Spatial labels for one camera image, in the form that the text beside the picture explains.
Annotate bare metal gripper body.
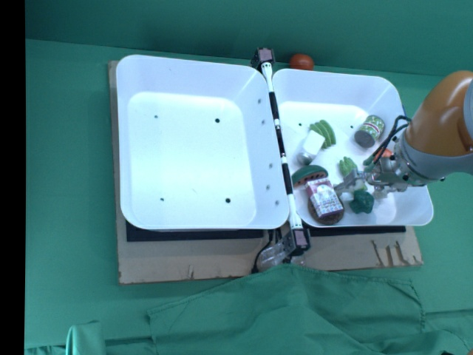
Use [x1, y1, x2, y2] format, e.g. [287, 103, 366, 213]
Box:
[364, 150, 412, 194]

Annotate white cauliflower piece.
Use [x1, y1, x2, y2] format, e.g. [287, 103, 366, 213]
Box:
[339, 185, 367, 202]

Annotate green asparagus bunch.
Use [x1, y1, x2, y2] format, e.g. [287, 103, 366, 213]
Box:
[338, 155, 359, 179]

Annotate green broccoli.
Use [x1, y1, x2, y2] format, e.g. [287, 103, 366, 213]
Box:
[348, 189, 375, 215]

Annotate red and white carton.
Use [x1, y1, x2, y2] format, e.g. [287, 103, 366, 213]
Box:
[304, 178, 345, 220]

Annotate green watermelon slice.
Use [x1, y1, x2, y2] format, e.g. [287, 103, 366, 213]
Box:
[290, 164, 330, 189]

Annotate brown biscuit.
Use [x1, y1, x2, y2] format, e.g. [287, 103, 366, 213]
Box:
[307, 197, 344, 226]

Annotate green can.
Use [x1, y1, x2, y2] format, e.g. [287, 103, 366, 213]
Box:
[353, 114, 387, 149]

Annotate white bottle with silver cap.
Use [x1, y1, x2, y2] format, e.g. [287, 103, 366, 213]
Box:
[296, 129, 327, 166]

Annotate green pea pods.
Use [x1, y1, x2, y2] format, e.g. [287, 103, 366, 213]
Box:
[309, 119, 338, 150]

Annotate white plastic tray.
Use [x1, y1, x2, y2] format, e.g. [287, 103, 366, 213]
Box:
[115, 54, 290, 231]
[272, 68, 435, 229]

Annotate black and white thin rod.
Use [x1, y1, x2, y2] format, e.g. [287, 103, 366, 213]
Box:
[260, 61, 305, 231]

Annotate clear plastic bottle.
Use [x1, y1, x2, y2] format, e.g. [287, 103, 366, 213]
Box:
[256, 244, 287, 273]

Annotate red tomato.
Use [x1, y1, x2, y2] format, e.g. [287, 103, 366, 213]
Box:
[289, 53, 316, 72]

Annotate green cloth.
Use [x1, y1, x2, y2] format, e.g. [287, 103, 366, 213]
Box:
[146, 263, 473, 355]

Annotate brown cardboard board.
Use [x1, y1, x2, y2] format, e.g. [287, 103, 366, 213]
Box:
[108, 60, 423, 285]

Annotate black block with wires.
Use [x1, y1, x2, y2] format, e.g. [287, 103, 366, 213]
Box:
[251, 47, 276, 70]
[283, 228, 312, 257]

